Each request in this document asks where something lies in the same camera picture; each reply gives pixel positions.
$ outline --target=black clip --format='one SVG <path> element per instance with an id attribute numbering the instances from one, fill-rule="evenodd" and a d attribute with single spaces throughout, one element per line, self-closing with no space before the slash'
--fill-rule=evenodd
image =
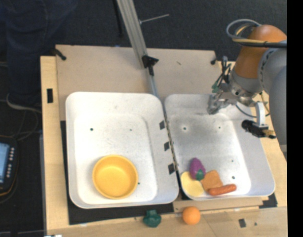
<path id="1" fill-rule="evenodd" d="M 67 57 L 66 57 L 65 55 L 63 55 L 63 54 L 61 53 L 61 51 L 59 51 L 59 50 L 56 49 L 56 48 L 50 49 L 49 54 L 52 55 L 52 56 L 58 55 L 63 61 L 65 61 L 65 60 L 67 59 Z"/>
<path id="2" fill-rule="evenodd" d="M 258 138 L 263 138 L 267 137 L 270 139 L 275 139 L 276 136 L 270 131 L 268 126 L 264 127 L 258 127 L 256 126 L 256 123 L 251 121 L 251 120 L 244 120 L 241 123 L 242 128 L 246 130 L 246 132 L 252 133 L 252 135 L 258 137 Z"/>
<path id="3" fill-rule="evenodd" d="M 159 60 L 156 59 L 156 58 L 152 58 L 148 55 L 144 55 L 142 57 L 142 60 L 143 60 L 143 64 L 144 64 L 144 67 L 145 69 L 148 68 L 148 71 L 149 71 L 149 74 L 151 76 L 154 76 L 154 72 L 153 72 L 153 65 L 155 65 Z"/>

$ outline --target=purple eggplant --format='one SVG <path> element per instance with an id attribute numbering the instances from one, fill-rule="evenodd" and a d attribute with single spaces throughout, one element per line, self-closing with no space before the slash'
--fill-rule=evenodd
<path id="1" fill-rule="evenodd" d="M 201 181 L 206 174 L 206 170 L 198 158 L 192 159 L 189 172 L 191 177 L 198 181 Z"/>

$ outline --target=yellow plate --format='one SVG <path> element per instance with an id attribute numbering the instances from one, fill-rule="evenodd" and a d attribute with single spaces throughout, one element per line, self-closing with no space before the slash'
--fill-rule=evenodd
<path id="1" fill-rule="evenodd" d="M 201 182 L 194 180 L 188 171 L 182 173 L 181 184 L 184 191 L 190 196 L 199 197 L 204 193 Z"/>
<path id="2" fill-rule="evenodd" d="M 131 195 L 138 183 L 134 164 L 118 155 L 105 156 L 93 168 L 92 180 L 96 189 L 105 197 L 121 199 Z"/>

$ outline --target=yellow bowl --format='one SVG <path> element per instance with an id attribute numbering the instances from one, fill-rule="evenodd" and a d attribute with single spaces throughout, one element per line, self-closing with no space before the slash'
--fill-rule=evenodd
<path id="1" fill-rule="evenodd" d="M 97 161 L 92 171 L 92 181 L 103 196 L 121 199 L 135 191 L 138 174 L 136 167 L 129 159 L 111 155 Z"/>

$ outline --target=toy orange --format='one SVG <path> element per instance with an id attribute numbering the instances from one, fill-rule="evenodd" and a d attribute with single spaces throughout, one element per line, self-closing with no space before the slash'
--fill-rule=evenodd
<path id="1" fill-rule="evenodd" d="M 201 219 L 201 214 L 198 208 L 195 206 L 186 207 L 182 213 L 182 219 L 188 225 L 195 225 L 199 223 Z"/>

